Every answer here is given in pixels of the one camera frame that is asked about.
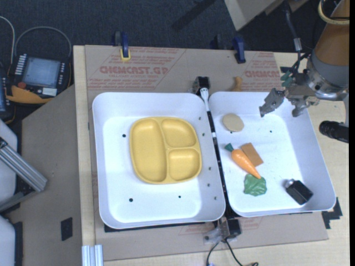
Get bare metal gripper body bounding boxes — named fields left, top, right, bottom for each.
left=283, top=69, right=349, bottom=108

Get tan curved toy piece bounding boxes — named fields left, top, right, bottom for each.
left=231, top=76, right=244, bottom=92

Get white plastic tray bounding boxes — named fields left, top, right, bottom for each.
left=207, top=90, right=337, bottom=218
left=92, top=91, right=226, bottom=229

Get beige round biscuit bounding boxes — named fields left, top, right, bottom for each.
left=221, top=112, right=245, bottom=133

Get orange carrot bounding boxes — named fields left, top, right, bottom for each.
left=224, top=142, right=262, bottom=180

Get thin black and white rod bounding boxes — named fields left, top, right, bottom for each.
left=200, top=87, right=229, bottom=216

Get black bottle with silver cap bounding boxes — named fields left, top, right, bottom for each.
left=283, top=178, right=315, bottom=206

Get green lettuce leaf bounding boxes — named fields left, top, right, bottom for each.
left=243, top=173, right=268, bottom=197

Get brown cardboard board red print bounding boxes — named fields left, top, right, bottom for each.
left=84, top=44, right=330, bottom=262

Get yellow divided plate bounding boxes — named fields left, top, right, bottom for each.
left=129, top=116, right=203, bottom=185

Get black cylinder on white bracket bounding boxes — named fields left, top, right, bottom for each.
left=318, top=93, right=349, bottom=144

